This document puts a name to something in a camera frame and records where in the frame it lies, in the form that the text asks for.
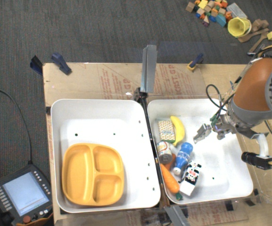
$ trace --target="can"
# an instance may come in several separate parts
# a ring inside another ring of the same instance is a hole
[[[159,162],[162,164],[170,163],[173,159],[169,142],[160,141],[157,144],[157,153],[158,153]]]

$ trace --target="wooden utensil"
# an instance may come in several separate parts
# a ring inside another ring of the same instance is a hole
[[[260,35],[260,38],[259,40],[255,43],[255,45],[253,45],[253,47],[249,50],[250,53],[252,53],[256,48],[257,46],[261,43],[261,41],[263,41],[264,39],[267,38],[267,34],[268,32],[264,32]]]
[[[249,33],[249,34],[245,35],[244,37],[240,37],[240,38],[238,38],[238,40],[239,40],[241,43],[244,43],[244,42],[249,41],[253,36],[256,36],[256,35],[258,35],[258,34],[261,34],[261,33],[264,33],[264,32],[268,32],[268,31],[269,31],[268,28],[264,28],[264,29],[261,29],[261,30],[256,31],[256,32]]]

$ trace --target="yellow divided plate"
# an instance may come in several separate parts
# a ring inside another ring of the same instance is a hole
[[[78,143],[65,153],[62,189],[73,203],[104,206],[117,202],[124,189],[120,154],[106,145]]]

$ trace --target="gray carpet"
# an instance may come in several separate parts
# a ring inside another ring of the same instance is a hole
[[[30,133],[33,162],[49,177],[42,76],[30,68],[60,53],[67,62],[142,63],[143,49],[157,45],[158,63],[247,64],[259,36],[239,43],[227,27],[185,10],[195,0],[0,0],[0,89],[17,102]],[[267,20],[272,0],[227,0],[251,22]],[[272,41],[264,40],[264,45]],[[0,177],[25,166],[29,147],[24,124],[0,93]]]

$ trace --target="orange carrot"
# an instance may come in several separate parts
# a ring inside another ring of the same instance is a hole
[[[167,170],[165,165],[160,164],[160,167],[161,167],[161,172],[162,172],[164,183],[165,183],[166,187],[173,194],[177,194],[180,190],[179,183],[174,178],[174,176],[169,172],[169,170]]]
[[[164,164],[164,166],[167,168],[167,170],[170,170],[170,167],[172,166],[172,163],[175,161],[176,158],[176,154],[173,153],[173,159],[171,160],[171,162]]]

